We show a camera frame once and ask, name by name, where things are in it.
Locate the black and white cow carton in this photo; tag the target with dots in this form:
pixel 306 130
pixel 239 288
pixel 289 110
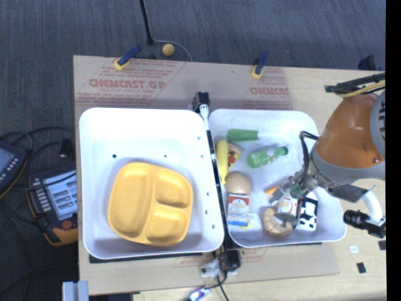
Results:
pixel 308 213

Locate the white can orange print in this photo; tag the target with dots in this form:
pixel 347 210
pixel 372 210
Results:
pixel 286 207

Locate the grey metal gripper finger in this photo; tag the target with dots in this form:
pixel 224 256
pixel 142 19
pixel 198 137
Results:
pixel 277 196
pixel 284 184

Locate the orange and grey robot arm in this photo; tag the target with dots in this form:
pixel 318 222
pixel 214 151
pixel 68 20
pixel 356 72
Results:
pixel 347 130

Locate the green plastic bottle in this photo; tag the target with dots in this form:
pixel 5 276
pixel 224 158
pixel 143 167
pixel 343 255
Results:
pixel 264 157

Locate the white plastic tray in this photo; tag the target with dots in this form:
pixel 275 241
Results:
pixel 282 127
pixel 138 136

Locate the yellow ball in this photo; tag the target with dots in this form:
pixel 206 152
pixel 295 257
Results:
pixel 168 49

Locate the yellow banana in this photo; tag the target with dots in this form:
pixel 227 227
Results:
pixel 221 158

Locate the green toy vegetable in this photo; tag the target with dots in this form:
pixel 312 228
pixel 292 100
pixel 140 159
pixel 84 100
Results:
pixel 242 135

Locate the black cylinder on white bracket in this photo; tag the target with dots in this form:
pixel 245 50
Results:
pixel 363 220

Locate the brown bread bun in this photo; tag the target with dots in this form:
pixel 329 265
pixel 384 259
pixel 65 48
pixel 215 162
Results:
pixel 238 183

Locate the orange carrot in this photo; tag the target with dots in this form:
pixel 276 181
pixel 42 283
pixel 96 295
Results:
pixel 271 189

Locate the tan toy doughnut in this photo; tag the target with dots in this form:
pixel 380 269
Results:
pixel 272 224

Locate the thin black and white rod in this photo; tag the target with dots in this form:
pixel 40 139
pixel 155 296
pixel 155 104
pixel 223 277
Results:
pixel 211 149

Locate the red white blue carton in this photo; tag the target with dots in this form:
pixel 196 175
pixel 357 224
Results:
pixel 238 210

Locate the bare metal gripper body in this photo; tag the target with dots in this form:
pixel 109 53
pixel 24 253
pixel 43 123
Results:
pixel 299 180

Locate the toy pizza slice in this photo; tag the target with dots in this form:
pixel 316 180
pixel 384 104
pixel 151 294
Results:
pixel 234 156

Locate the yellow divided plate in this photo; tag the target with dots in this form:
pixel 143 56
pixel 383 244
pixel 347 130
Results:
pixel 147 202

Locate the brown cardboard board red print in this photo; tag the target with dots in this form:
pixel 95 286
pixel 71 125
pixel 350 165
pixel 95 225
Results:
pixel 131 83

